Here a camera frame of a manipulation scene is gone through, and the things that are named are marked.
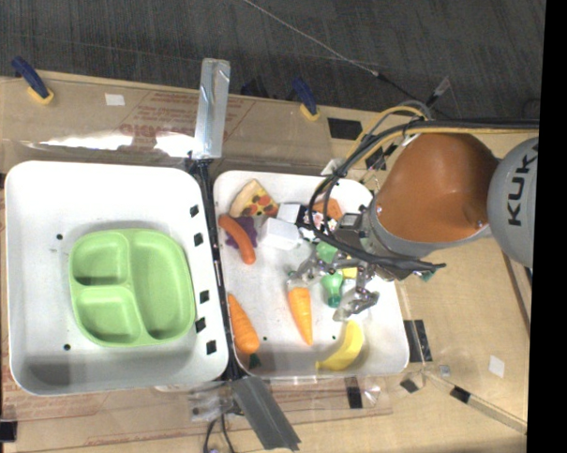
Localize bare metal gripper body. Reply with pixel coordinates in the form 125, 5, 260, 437
318, 221, 410, 281

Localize green bottle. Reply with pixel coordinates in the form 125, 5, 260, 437
319, 270, 346, 310

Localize white plastic tray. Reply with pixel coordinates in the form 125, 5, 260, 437
203, 168, 419, 387
0, 159, 238, 404

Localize small orange carrot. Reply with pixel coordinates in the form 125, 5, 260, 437
284, 285, 318, 348

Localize printed white packet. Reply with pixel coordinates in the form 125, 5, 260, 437
301, 208, 339, 234

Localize large white carton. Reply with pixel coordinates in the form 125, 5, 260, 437
258, 216, 305, 252

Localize orange toy biscuit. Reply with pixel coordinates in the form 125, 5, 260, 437
311, 196, 345, 222

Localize yellow banana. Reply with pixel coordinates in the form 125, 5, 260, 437
315, 318, 366, 373

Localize small white carton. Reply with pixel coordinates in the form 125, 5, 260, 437
276, 201, 309, 226

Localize orange toy sausage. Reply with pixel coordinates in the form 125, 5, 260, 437
216, 213, 260, 266

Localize purple toy grapes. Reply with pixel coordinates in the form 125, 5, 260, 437
223, 215, 261, 250

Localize large orange carrot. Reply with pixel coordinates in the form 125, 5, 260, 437
223, 293, 265, 370

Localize toy pizza slice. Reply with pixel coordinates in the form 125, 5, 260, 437
229, 177, 282, 220

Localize brown cardboard board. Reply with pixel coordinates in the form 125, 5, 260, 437
0, 67, 543, 453

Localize green divided plate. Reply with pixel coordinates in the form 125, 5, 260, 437
65, 225, 201, 353

